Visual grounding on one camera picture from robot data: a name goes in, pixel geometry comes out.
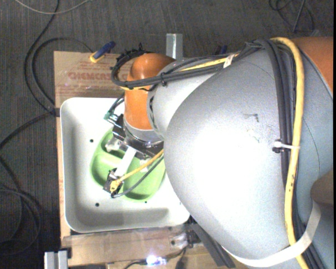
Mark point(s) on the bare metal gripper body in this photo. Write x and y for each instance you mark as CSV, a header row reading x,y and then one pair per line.
x,y
140,146

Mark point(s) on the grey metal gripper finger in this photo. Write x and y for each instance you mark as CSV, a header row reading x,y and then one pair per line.
x,y
112,145

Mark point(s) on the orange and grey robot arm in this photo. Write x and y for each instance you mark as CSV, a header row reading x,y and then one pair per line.
x,y
229,150

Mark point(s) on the green divided plate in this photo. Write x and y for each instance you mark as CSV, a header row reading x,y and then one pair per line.
x,y
100,164

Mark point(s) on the white plastic tray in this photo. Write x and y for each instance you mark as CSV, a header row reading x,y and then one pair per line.
x,y
78,178

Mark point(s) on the brown cardboard board red print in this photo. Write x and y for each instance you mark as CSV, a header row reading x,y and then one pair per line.
x,y
72,77

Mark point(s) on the black cylinder on white bracket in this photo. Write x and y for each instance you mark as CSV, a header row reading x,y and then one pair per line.
x,y
123,162

